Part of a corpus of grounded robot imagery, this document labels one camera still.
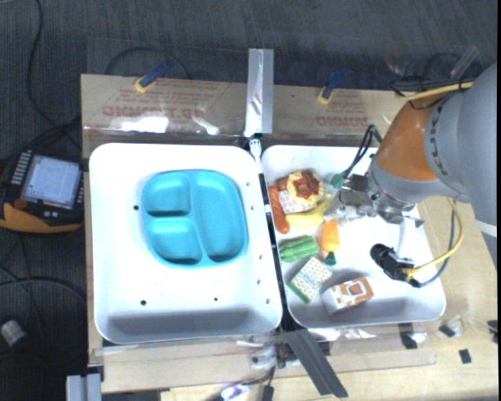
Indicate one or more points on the yellow and red pizza slice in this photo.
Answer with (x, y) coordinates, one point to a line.
(305, 185)

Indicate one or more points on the white and red packet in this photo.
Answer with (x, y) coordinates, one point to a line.
(290, 202)

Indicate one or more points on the black cylinder on white bracket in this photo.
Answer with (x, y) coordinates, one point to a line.
(390, 259)

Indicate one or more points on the orange-red sausage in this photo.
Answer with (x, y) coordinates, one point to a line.
(279, 215)

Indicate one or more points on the yellow banana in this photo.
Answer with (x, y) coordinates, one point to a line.
(305, 219)

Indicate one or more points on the green bean bundle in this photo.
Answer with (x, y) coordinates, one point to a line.
(298, 249)

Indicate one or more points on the white plastic tray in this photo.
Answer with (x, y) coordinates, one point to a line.
(392, 303)
(121, 265)

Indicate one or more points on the green and white carton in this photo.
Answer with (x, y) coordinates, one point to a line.
(309, 280)

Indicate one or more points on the orange and white carton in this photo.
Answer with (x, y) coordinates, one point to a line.
(346, 295)

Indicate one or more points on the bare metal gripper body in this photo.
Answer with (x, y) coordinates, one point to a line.
(359, 196)

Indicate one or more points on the thin black and white rod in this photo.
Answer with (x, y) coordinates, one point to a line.
(271, 232)

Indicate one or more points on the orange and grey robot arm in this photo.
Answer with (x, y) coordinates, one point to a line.
(451, 140)

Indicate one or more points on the orange carrot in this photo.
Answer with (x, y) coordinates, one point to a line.
(330, 236)

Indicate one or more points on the brown cardboard board, red print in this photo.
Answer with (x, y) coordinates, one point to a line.
(463, 349)

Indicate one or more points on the small silver can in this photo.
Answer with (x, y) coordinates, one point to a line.
(12, 333)

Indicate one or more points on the blue divided plate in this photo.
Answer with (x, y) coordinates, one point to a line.
(217, 207)

